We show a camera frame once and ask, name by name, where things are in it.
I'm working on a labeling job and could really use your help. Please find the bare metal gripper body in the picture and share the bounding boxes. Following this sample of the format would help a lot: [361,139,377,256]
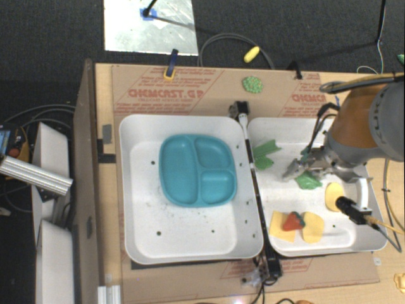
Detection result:
[302,148,365,184]

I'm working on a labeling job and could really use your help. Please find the white plastic tray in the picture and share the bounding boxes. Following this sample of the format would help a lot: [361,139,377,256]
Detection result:
[246,117,389,258]
[118,113,265,265]

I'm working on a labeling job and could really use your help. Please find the small green leaf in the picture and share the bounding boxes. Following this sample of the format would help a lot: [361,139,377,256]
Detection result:
[254,156,275,171]

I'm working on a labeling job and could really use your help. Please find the yellow round chip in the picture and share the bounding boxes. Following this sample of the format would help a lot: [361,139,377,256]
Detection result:
[324,182,345,212]

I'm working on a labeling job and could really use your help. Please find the green ridged lettuce leaf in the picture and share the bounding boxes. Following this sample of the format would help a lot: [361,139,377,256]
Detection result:
[252,139,283,160]

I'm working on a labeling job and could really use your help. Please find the thin black and white rod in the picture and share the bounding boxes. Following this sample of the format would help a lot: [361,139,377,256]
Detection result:
[239,113,277,265]

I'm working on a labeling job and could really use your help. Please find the red strawberry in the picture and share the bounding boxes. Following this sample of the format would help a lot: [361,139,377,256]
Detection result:
[282,211,306,232]

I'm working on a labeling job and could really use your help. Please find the yellow cheese slice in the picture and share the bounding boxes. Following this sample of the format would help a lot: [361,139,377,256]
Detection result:
[268,210,297,244]

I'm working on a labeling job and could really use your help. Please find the pale yellow wavy slice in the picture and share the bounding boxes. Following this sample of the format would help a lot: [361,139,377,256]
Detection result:
[300,211,325,244]

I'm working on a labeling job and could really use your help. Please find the green dotted round biscuit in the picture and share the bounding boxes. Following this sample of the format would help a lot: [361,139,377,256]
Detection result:
[242,75,265,95]

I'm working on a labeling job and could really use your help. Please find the blue divided plate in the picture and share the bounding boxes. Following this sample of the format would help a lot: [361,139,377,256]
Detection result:
[158,133,239,208]

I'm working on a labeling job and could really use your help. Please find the yellow corn cob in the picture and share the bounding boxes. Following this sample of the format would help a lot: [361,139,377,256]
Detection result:
[243,46,261,64]

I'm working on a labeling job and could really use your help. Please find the brown cardboard board, red print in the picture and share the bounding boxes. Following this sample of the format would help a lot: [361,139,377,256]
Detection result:
[111,64,381,295]

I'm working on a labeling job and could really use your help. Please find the black cylinder on white bracket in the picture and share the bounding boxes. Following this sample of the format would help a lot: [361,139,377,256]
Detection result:
[335,177,374,226]

